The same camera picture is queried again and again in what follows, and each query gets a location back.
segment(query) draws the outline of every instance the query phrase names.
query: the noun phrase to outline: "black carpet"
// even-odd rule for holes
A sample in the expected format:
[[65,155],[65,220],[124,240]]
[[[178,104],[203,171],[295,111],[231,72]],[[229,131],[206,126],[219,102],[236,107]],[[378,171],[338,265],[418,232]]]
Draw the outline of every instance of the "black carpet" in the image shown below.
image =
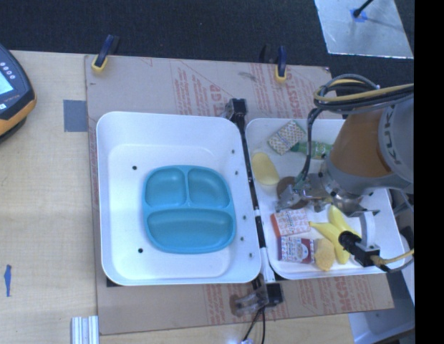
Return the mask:
[[[414,54],[415,0],[395,3]],[[0,0],[8,49],[96,54],[108,34],[126,56],[258,62],[265,44],[282,45],[291,65],[414,82],[413,59],[329,54],[314,0]]]

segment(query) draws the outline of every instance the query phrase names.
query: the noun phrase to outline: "gray tape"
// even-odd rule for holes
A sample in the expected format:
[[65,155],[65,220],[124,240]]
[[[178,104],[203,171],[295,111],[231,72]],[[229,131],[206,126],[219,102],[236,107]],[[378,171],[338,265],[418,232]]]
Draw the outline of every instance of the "gray tape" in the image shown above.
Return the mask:
[[63,100],[64,131],[87,131],[87,102],[84,100]]

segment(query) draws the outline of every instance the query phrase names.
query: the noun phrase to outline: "patterned packet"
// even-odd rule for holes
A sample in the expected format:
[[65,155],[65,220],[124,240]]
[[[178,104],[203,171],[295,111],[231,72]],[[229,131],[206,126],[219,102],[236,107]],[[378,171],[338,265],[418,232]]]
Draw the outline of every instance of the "patterned packet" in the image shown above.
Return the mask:
[[268,144],[282,156],[306,136],[307,133],[291,120],[268,139]]
[[276,237],[311,231],[305,209],[286,209],[270,215]]
[[314,240],[297,236],[279,238],[279,260],[285,262],[314,263]]

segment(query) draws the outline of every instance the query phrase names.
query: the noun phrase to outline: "yellow banana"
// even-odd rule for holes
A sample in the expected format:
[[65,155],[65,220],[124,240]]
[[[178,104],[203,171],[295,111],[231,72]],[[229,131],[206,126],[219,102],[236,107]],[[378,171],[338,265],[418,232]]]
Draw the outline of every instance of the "yellow banana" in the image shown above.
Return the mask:
[[329,222],[336,226],[340,233],[343,231],[350,231],[360,237],[360,234],[349,226],[344,219],[343,213],[335,205],[331,205],[329,208]]
[[340,235],[341,231],[330,223],[314,223],[313,221],[310,221],[309,225],[314,227],[320,234],[322,234],[322,236],[333,243],[337,261],[340,264],[346,264],[349,260],[349,252],[343,249],[343,246],[338,242],[338,236]]

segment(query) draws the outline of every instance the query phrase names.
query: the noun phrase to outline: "blue divided plate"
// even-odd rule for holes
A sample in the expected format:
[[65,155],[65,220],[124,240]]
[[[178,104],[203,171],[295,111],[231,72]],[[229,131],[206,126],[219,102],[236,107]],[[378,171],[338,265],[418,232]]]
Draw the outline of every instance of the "blue divided plate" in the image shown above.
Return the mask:
[[214,252],[235,237],[230,189],[210,168],[166,166],[151,171],[143,187],[143,214],[149,240],[164,252]]

